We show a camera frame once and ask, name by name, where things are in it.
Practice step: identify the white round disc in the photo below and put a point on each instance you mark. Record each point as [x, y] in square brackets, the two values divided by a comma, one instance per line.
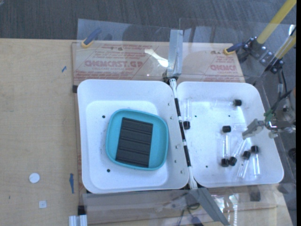
[34, 178]

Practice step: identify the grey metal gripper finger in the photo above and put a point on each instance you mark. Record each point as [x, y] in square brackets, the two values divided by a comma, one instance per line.
[251, 132]
[256, 123]

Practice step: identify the black ribbed block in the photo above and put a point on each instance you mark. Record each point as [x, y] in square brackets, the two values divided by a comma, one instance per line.
[134, 142]

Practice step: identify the small white square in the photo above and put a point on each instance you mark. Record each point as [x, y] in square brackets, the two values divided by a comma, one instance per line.
[42, 204]

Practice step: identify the blue plate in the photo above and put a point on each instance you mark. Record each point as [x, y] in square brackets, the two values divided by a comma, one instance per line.
[113, 135]

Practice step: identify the clear vial with black cap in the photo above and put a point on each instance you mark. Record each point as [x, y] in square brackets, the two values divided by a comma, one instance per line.
[246, 155]
[232, 161]
[225, 162]
[254, 149]
[186, 125]
[226, 129]
[237, 102]

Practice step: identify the thin black and white rod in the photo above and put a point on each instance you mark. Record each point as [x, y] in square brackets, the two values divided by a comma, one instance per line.
[179, 112]

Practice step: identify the white plastic tray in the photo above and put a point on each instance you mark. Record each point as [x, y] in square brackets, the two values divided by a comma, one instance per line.
[207, 145]
[94, 149]

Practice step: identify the brown cardboard board red print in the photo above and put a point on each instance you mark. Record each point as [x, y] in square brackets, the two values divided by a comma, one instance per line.
[105, 65]

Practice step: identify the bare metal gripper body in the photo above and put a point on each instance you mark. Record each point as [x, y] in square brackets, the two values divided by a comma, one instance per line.
[283, 122]

